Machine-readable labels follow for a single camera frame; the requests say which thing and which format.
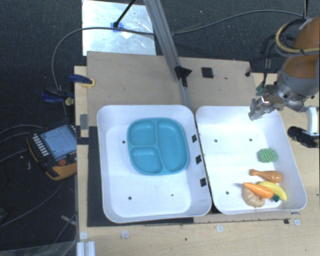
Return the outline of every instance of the blue clamp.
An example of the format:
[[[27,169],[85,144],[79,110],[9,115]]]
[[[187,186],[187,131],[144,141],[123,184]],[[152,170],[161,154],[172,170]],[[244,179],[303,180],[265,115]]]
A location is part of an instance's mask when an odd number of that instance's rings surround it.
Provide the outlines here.
[[[70,82],[82,83],[83,87],[94,87],[95,86],[94,79],[90,79],[88,77],[85,77],[85,76],[79,75],[79,74],[70,74],[68,76],[68,80]]]
[[[47,103],[65,102],[66,105],[72,105],[75,95],[71,92],[64,92],[46,88],[41,93],[42,99]]]

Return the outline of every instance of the white tray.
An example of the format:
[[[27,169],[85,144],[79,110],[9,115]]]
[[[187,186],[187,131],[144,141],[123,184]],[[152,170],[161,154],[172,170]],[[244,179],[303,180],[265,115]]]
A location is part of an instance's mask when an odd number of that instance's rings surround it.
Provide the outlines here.
[[[280,114],[273,111],[251,121],[249,110],[242,106],[203,106],[196,112],[214,205],[229,215],[304,208],[306,192]],[[260,162],[257,152],[264,148],[274,149],[278,159]],[[241,195],[242,183],[263,180],[249,176],[250,169],[281,172],[280,185],[287,193],[287,201],[266,199],[261,208],[246,205]]]
[[[183,128],[189,164],[170,175],[144,175],[130,162],[127,130],[145,118],[169,118]],[[130,223],[205,215],[212,206],[193,113],[181,105],[108,105],[97,114],[102,202],[108,219]]]

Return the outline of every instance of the toy food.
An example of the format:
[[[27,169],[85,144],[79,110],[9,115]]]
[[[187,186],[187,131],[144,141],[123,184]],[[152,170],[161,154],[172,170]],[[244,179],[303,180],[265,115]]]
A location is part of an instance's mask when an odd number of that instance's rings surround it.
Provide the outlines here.
[[[278,195],[274,194],[272,199],[273,199],[273,201],[278,202],[280,200],[280,197]]]
[[[273,183],[280,183],[282,181],[282,174],[276,170],[259,171],[259,170],[251,169],[250,175],[260,176],[265,180]]]
[[[287,200],[286,192],[279,185],[274,184],[273,182],[270,182],[270,181],[260,181],[260,182],[258,182],[258,185],[261,185],[263,187],[266,187],[266,188],[272,190],[272,192],[275,195],[279,196],[281,200],[283,200],[283,201]]]
[[[276,151],[272,148],[264,148],[258,152],[259,158],[263,163],[271,163],[278,159]]]
[[[245,183],[243,183],[243,185],[246,188],[248,188],[249,190],[251,190],[253,193],[255,193],[257,196],[262,197],[262,198],[270,199],[274,195],[273,191],[270,188],[263,186],[263,185],[260,185],[260,184],[253,184],[250,182],[245,182]]]
[[[245,186],[242,188],[242,198],[248,206],[262,207],[265,204],[265,199],[257,196]]]

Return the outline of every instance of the green toy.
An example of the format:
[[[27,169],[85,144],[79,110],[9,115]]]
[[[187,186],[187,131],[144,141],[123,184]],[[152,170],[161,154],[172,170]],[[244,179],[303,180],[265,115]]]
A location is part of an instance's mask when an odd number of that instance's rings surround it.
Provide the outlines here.
[[[271,163],[278,159],[276,151],[271,148],[264,148],[258,152],[260,161],[263,163]]]

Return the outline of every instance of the wire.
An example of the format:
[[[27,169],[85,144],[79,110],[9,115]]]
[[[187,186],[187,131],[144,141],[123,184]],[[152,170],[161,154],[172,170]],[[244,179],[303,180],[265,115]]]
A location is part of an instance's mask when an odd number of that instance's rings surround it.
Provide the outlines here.
[[[305,53],[302,53],[302,52],[301,53],[288,53],[288,52],[282,51],[277,45],[275,45],[275,51],[277,54],[279,54],[283,57],[286,57],[286,58],[319,54],[318,51],[305,52]]]
[[[33,125],[33,124],[19,124],[19,125],[11,126],[10,128],[0,131],[0,135],[12,129],[21,128],[21,127],[31,127],[31,128],[39,128],[39,129],[42,128],[41,126]]]
[[[25,152],[27,152],[29,149],[23,149],[23,150],[21,150],[21,151],[18,151],[18,152],[16,152],[16,153],[13,153],[13,154],[11,154],[11,155],[9,155],[9,156],[7,156],[7,157],[5,157],[5,158],[3,158],[3,159],[1,159],[0,160],[0,164],[1,163],[3,163],[4,161],[6,161],[6,160],[8,160],[8,159],[10,159],[10,158],[13,158],[13,157],[16,157],[16,156],[19,156],[19,155],[21,155],[21,154],[23,154],[23,153],[25,153]]]
[[[66,256],[68,252],[70,252],[76,245],[77,241],[76,241],[76,237],[74,237],[74,240],[72,241],[71,245],[69,248],[67,248],[64,252],[64,254],[62,254],[62,256]]]
[[[271,67],[271,59],[270,59],[271,50],[275,45],[276,45],[276,43],[274,42],[270,46],[266,59],[265,59],[265,56],[263,56],[263,59],[264,59],[264,63],[263,64],[264,64],[264,66],[263,66],[262,88],[265,87],[265,85],[266,85],[267,76],[268,76],[268,73],[269,73],[269,70],[270,70],[270,67]]]
[[[208,28],[210,26],[216,25],[218,23],[221,22],[225,22],[243,15],[248,15],[248,14],[256,14],[256,13],[279,13],[279,14],[289,14],[289,15],[294,15],[294,16],[299,16],[299,17],[303,17],[303,15],[294,13],[294,12],[290,12],[290,11],[284,11],[284,10],[252,10],[252,11],[247,11],[247,12],[242,12],[215,22],[212,22],[210,24],[204,25],[204,26],[200,26],[194,29],[189,29],[189,30],[185,30],[185,31],[180,31],[180,32],[173,32],[172,35],[180,35],[180,34],[185,34],[185,33],[189,33],[189,32],[194,32],[194,31],[198,31],[198,30],[202,30],[205,28]]]
[[[52,195],[50,195],[50,196],[49,196],[46,200],[44,200],[42,203],[38,204],[36,207],[34,207],[34,208],[32,208],[31,210],[25,212],[24,214],[22,214],[22,215],[14,218],[14,219],[12,219],[12,220],[9,220],[9,221],[3,223],[2,225],[0,225],[0,228],[2,228],[2,227],[6,226],[6,225],[8,225],[8,224],[10,224],[10,223],[12,223],[12,222],[15,222],[15,221],[21,219],[22,217],[24,217],[24,216],[26,216],[26,215],[34,212],[35,210],[37,210],[38,208],[40,208],[41,206],[43,206],[46,202],[48,202],[51,198],[53,198],[53,197],[56,195],[56,193],[58,193],[58,191],[61,189],[61,187],[63,186],[64,183],[65,183],[65,181],[63,180],[63,181],[61,182],[60,186],[52,193]]]
[[[289,54],[318,54],[319,51],[320,51],[320,48],[319,47],[316,47],[316,48],[308,48],[308,49],[296,49],[296,48],[290,48],[290,47],[287,47],[285,45],[283,45],[280,41],[280,38],[282,36],[282,34],[284,33],[284,31],[286,29],[288,29],[290,26],[296,24],[296,23],[302,23],[302,22],[305,22],[306,20],[305,19],[296,19],[294,21],[291,21],[289,23],[286,23],[284,24],[282,27],[280,27],[280,29],[276,32],[275,34],[275,43],[276,43],[276,46],[278,48],[280,48],[283,52],[285,53],[289,53]]]
[[[75,211],[74,215],[72,215],[72,217],[68,220],[68,222],[64,225],[63,229],[60,231],[60,233],[58,234],[58,236],[56,237],[56,239],[54,240],[54,244],[56,244],[58,242],[58,240],[60,239],[60,237],[62,236],[62,234],[65,232],[65,230],[67,229],[67,227],[69,226],[69,224],[72,222],[72,220],[77,216],[78,214],[78,210]]]
[[[9,137],[4,138],[3,140],[0,140],[0,145],[10,139],[13,139],[14,137],[22,136],[22,135],[28,135],[30,132],[21,132],[14,135],[11,135]]]
[[[53,54],[52,54],[52,59],[51,59],[51,73],[53,76],[54,85],[58,91],[61,91],[61,87],[58,86],[56,75],[55,75],[55,67],[54,67],[55,56],[56,56],[57,50],[60,47],[60,45],[63,43],[63,41],[66,40],[68,37],[70,37],[73,34],[76,34],[78,32],[85,31],[85,30],[116,30],[116,31],[128,32],[128,33],[144,35],[144,36],[154,36],[155,35],[155,33],[150,33],[150,32],[140,32],[140,31],[130,30],[130,29],[126,29],[126,28],[120,28],[120,27],[114,28],[114,27],[103,27],[103,26],[83,27],[83,28],[79,28],[79,29],[76,29],[76,30],[68,33],[56,45],[56,47],[53,51]]]

